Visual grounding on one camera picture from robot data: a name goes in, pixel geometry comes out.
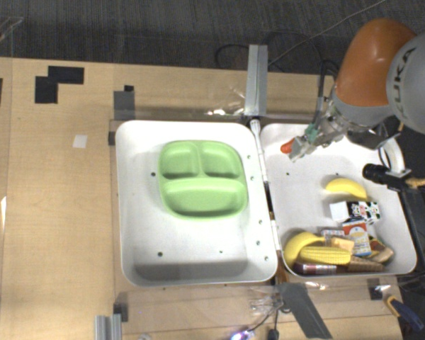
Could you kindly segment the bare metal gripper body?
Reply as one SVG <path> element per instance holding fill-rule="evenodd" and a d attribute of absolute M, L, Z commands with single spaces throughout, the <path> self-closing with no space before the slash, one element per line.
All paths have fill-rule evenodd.
<path fill-rule="evenodd" d="M 346 124 L 343 116 L 335 109 L 317 114 L 305 130 L 307 143 L 312 147 L 328 147 L 344 137 Z"/>

